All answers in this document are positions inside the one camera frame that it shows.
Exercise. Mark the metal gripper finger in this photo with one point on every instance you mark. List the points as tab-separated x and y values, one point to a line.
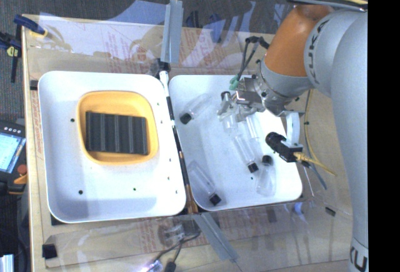
225	103
243	112

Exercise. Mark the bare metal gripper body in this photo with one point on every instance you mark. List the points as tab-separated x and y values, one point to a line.
250	92

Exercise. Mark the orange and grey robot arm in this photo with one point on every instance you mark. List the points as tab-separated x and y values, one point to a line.
343	77

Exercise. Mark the clear plastic bottle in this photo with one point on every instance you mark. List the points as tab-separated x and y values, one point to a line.
253	128
230	125

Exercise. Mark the clear bottle with black cap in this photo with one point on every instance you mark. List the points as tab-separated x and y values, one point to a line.
265	178
203	180
245	150
194	107

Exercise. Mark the white plastic tray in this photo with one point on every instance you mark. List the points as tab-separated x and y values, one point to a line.
215	149
103	189

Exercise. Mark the yellow square bowl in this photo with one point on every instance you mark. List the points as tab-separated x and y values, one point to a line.
117	100

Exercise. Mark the black ribbed block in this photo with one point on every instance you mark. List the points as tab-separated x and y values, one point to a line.
115	133

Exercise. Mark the brown cardboard board red print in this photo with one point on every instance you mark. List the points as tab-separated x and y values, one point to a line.
103	42

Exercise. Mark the black cylinder on white bracket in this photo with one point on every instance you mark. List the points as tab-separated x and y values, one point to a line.
282	145

